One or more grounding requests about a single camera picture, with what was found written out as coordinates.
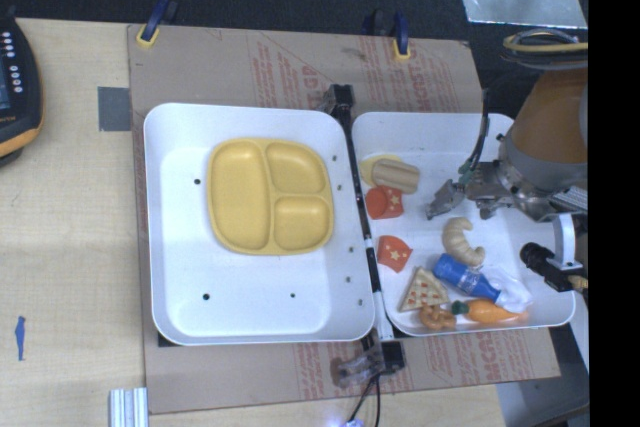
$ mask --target blue clamp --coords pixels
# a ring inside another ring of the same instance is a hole
[[[175,16],[176,9],[177,4],[175,2],[159,0],[153,8],[149,20],[140,28],[140,31],[136,36],[138,44],[143,48],[152,47],[160,33],[158,25],[165,21],[172,21]]]
[[[411,50],[409,49],[409,24],[400,11],[396,11],[393,17],[393,51],[396,59],[409,59]]]

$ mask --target toy food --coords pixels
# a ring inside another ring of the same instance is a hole
[[[511,320],[522,315],[505,310],[489,299],[471,299],[467,302],[454,301],[451,305],[451,312],[454,315],[463,314],[469,320],[486,324]]]
[[[383,235],[378,241],[378,263],[400,272],[413,252],[407,244],[392,235]]]
[[[413,194],[418,189],[420,170],[401,161],[380,159],[373,165],[371,178],[376,185],[386,185],[400,189],[405,194]]]
[[[456,327],[456,317],[453,313],[443,310],[440,305],[425,304],[420,310],[420,322],[429,329],[439,331],[442,328]]]
[[[402,191],[386,185],[369,189],[364,203],[372,219],[391,219],[404,213]]]
[[[463,294],[484,297],[493,302],[500,299],[502,290],[492,286],[483,273],[475,267],[459,262],[447,253],[440,255],[432,272],[436,278],[453,285]]]
[[[217,145],[207,167],[207,206],[216,238],[237,253],[307,253],[333,231],[324,161],[294,141],[238,138]]]
[[[400,157],[397,155],[376,155],[375,157],[369,157],[368,159],[361,160],[358,162],[358,169],[360,170],[360,177],[364,180],[364,182],[370,187],[375,187],[377,184],[373,182],[373,178],[371,177],[371,173],[373,171],[373,166],[376,165],[376,162],[379,160],[400,160]]]
[[[472,249],[464,236],[463,230],[473,229],[473,224],[466,217],[453,217],[447,221],[442,231],[442,243],[447,253],[456,260],[477,267],[484,262],[483,247]]]
[[[418,267],[402,300],[400,311],[417,310],[425,304],[434,306],[449,302],[447,289],[431,271]]]

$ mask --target toy pizza slice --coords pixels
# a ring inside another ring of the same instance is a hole
[[[383,235],[378,241],[378,263],[391,267],[400,272],[413,252],[407,244],[398,237]]]
[[[400,311],[416,310],[425,304],[435,306],[448,302],[449,294],[444,285],[431,271],[418,267],[402,301]]]

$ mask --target cable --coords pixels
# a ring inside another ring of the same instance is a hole
[[[476,145],[469,155],[469,158],[464,161],[458,168],[458,174],[461,175],[460,183],[467,184],[471,179],[471,175],[476,170],[478,166],[478,162],[480,162],[480,157],[482,156],[482,149],[484,148],[484,142],[487,138],[487,133],[489,131],[489,90],[482,90],[482,116],[480,118],[480,131],[478,133],[478,139],[476,140]]]
[[[380,424],[380,405],[381,405],[380,375],[381,375],[381,373],[378,372],[377,374],[371,376],[371,379],[369,379],[369,382],[367,383],[367,387],[364,389],[364,391],[362,392],[362,395],[360,396],[360,400],[358,401],[358,404],[356,405],[355,409],[353,410],[353,413],[351,413],[351,416],[347,420],[347,424],[349,424],[349,422],[352,422],[353,420],[355,420],[356,415],[358,414],[358,411],[360,410],[360,407],[364,403],[364,400],[367,398],[367,395],[369,395],[369,392],[371,391],[371,388],[373,388],[373,386],[375,385],[375,387],[376,387],[376,397],[377,397],[377,400],[376,400],[377,406],[376,406],[376,423],[375,423],[375,427],[378,427],[378,425]]]
[[[586,68],[589,44],[557,29],[531,29],[506,37],[500,56],[528,68],[567,70]]]

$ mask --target cardboard sheet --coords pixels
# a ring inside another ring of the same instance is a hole
[[[360,342],[181,347],[164,341],[151,316],[142,124],[165,102],[315,109],[331,84],[351,84],[355,114],[367,111],[478,112],[481,88],[468,46],[410,40],[394,59],[391,39],[162,26],[154,46],[128,29],[146,386],[152,414],[359,395],[341,389],[332,364]],[[383,393],[556,377],[547,329],[406,338],[406,367]]]

